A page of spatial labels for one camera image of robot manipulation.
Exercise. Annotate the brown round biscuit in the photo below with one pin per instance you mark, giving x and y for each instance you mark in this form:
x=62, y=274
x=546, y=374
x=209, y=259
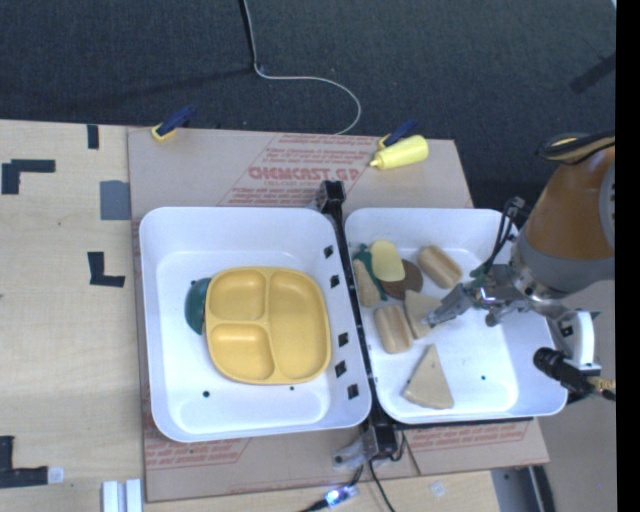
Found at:
x=407, y=285

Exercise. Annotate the thin black rod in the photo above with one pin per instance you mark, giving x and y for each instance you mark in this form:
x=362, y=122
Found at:
x=357, y=305

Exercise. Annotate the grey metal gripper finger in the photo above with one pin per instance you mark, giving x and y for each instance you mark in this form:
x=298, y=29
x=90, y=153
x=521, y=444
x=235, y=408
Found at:
x=442, y=315
x=457, y=295

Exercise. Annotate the tan corn with green husk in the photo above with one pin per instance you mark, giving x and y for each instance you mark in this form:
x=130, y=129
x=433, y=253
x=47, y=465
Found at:
x=366, y=290

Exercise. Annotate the yellow potato chip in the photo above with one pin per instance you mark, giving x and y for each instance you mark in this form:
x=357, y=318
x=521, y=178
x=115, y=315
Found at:
x=387, y=260

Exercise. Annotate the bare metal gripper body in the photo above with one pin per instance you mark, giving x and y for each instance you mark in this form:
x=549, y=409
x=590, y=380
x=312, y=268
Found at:
x=505, y=292

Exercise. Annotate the white plastic tray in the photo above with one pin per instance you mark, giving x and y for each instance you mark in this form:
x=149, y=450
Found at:
x=250, y=415
x=490, y=370

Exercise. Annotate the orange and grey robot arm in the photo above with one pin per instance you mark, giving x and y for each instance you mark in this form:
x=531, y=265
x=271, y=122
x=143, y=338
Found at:
x=570, y=225

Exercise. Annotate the yellow divided plate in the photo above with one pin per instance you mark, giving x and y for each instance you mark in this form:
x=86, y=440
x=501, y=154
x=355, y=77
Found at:
x=290, y=325

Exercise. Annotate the yellow squeeze bottle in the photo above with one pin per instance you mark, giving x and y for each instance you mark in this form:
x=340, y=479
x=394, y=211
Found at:
x=402, y=151

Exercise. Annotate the dark green bowl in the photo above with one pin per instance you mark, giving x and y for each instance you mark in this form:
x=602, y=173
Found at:
x=195, y=305

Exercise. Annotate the tan triangular bread slice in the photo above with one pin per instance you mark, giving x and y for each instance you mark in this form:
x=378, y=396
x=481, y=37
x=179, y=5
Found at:
x=430, y=380
x=417, y=310

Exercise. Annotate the black cylinder on white bracket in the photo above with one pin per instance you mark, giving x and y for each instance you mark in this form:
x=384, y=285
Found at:
x=580, y=345

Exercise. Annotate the tan bread roll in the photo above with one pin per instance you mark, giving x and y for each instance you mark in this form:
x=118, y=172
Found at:
x=440, y=266
x=393, y=329

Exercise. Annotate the brown cardboard board red print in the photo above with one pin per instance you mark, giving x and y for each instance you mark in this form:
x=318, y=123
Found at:
x=200, y=170

